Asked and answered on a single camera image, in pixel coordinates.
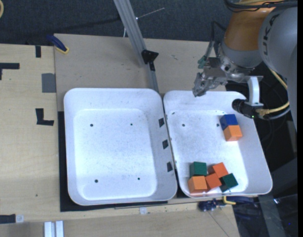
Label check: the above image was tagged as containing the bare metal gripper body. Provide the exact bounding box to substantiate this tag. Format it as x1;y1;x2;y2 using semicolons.
202;54;254;85

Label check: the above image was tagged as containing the blue cube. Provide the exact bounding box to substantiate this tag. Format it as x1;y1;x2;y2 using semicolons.
219;114;239;130

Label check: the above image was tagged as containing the orange cube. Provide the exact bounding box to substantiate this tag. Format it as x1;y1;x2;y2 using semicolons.
205;173;223;190
187;175;208;195
223;125;243;142
207;162;229;179

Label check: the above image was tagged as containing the white plastic tray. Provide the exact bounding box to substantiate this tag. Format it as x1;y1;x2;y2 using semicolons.
63;87;178;206
162;90;274;198

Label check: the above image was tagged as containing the green cube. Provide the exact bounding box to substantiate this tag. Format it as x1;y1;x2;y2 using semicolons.
189;161;208;178
219;173;239;193

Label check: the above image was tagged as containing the black cylinder on white bracket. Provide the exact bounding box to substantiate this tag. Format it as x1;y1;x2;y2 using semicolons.
231;76;265;119

